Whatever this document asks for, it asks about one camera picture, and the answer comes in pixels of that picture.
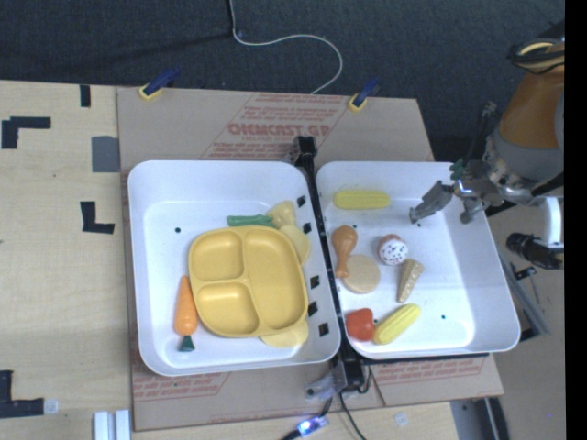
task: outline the yellow corn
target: yellow corn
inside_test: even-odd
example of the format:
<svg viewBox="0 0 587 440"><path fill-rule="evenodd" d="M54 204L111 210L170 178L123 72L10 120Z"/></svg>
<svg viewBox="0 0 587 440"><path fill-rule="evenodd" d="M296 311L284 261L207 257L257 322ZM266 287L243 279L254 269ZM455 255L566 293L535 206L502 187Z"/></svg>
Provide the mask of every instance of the yellow corn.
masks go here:
<svg viewBox="0 0 587 440"><path fill-rule="evenodd" d="M410 296L415 282L422 274L424 265L414 259L406 259L402 264L402 272L400 274L400 284L397 287L397 301L403 303Z"/></svg>
<svg viewBox="0 0 587 440"><path fill-rule="evenodd" d="M375 344L389 344L405 331L420 315L421 309L417 304L408 303L387 316L377 324L373 342Z"/></svg>
<svg viewBox="0 0 587 440"><path fill-rule="evenodd" d="M389 195L382 191L355 189L334 194L334 205L341 209L383 209L389 203Z"/></svg>

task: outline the blue clamp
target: blue clamp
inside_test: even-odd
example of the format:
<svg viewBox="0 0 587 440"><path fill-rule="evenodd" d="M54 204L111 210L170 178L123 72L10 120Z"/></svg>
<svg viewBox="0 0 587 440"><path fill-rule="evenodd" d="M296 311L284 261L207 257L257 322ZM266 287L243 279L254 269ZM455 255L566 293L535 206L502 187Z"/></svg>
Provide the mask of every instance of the blue clamp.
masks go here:
<svg viewBox="0 0 587 440"><path fill-rule="evenodd" d="M161 94L161 88L171 86L180 76L180 69L169 69L160 73L152 82L138 89L138 94L145 101L150 101Z"/></svg>
<svg viewBox="0 0 587 440"><path fill-rule="evenodd" d="M358 113L365 104L367 104L367 96L374 96L380 90L380 79L375 77L367 82L364 88L349 99L349 109L353 113Z"/></svg>

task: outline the yellow divided plate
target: yellow divided plate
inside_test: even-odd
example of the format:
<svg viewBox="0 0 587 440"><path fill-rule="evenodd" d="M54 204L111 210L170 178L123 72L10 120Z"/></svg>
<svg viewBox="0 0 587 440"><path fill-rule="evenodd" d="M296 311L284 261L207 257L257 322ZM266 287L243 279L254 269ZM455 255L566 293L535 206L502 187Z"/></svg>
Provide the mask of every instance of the yellow divided plate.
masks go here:
<svg viewBox="0 0 587 440"><path fill-rule="evenodd" d="M280 231L254 225L210 231L194 240L188 259L198 315L213 333L268 336L304 320L304 273Z"/></svg>

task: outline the white tray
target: white tray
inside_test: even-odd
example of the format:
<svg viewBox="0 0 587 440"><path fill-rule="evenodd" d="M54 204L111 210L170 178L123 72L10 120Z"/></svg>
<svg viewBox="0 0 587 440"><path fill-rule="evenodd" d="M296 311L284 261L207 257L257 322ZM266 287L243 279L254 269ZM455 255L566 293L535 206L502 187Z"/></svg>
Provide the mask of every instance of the white tray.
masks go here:
<svg viewBox="0 0 587 440"><path fill-rule="evenodd" d="M422 262L424 273L407 303L421 306L421 316L389 345L349 339L366 358L420 358L498 352L512 348L520 336L519 321L507 287L487 219L478 214L472 223L460 222L462 203L457 198L442 211L411 224L410 207L438 180L451 183L448 163L333 162L317 174L317 187L329 236L339 226L356 226L359 241L353 254L377 259L379 239L387 234L403 238L408 257ZM384 209L349 211L333 204L336 192L373 189L389 194ZM399 266L380 262L382 280L371 293L349 291L337 279L343 314L371 308L381 320L400 306L396 301Z"/></svg>
<svg viewBox="0 0 587 440"><path fill-rule="evenodd" d="M227 226L229 215L266 214L291 200L297 225L310 224L312 254L303 266L309 337L296 348L267 346L258 337L226 338L199 324L196 349L179 352L173 313L188 248L205 231ZM147 161L128 177L138 346L148 367L165 376L317 363L338 352L340 332L316 220L304 175L269 161Z"/></svg>

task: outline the cardboard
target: cardboard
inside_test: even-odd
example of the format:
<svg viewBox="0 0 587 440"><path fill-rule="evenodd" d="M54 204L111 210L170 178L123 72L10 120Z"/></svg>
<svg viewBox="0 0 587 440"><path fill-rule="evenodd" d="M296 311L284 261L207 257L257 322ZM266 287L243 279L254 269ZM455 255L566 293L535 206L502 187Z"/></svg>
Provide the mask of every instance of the cardboard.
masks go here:
<svg viewBox="0 0 587 440"><path fill-rule="evenodd" d="M164 89L152 101L117 89L127 265L134 429L319 413L304 386L328 363L166 378L141 362L133 294L127 176L145 160L287 160L296 136L316 139L316 169L333 160L430 161L411 99L370 98L359 113L349 98L288 93ZM349 397L350 409L440 402L503 393L493 356L372 365L374 382ZM331 408L339 410L336 402Z"/></svg>

